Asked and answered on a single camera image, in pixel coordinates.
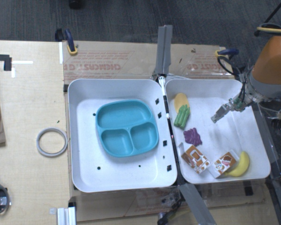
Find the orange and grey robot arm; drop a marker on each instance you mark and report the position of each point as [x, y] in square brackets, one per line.
[269, 62]

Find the yellow banana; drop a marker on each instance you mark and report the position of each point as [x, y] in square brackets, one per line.
[242, 165]

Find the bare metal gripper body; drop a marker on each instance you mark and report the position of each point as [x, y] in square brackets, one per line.
[244, 98]

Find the purple grapes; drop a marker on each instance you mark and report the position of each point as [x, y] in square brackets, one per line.
[192, 137]

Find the white tape roll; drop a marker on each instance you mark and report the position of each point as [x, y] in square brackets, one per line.
[39, 142]

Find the blue divided plate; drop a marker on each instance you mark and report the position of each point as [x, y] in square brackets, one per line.
[121, 116]

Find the black round object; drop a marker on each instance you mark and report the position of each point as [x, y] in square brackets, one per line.
[75, 2]

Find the yellow round biscuit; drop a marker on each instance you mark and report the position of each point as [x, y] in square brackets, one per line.
[180, 99]

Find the white plastic tray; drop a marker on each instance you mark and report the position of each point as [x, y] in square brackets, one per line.
[89, 172]
[224, 135]

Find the green asparagus bundle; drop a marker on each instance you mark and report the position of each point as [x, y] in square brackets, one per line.
[182, 117]

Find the brown cardboard board red print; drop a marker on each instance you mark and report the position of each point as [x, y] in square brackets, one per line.
[96, 55]

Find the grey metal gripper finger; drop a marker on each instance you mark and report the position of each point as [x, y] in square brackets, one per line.
[223, 114]
[219, 111]

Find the orange and white carton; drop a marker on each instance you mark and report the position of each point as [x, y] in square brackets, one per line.
[223, 164]
[195, 159]

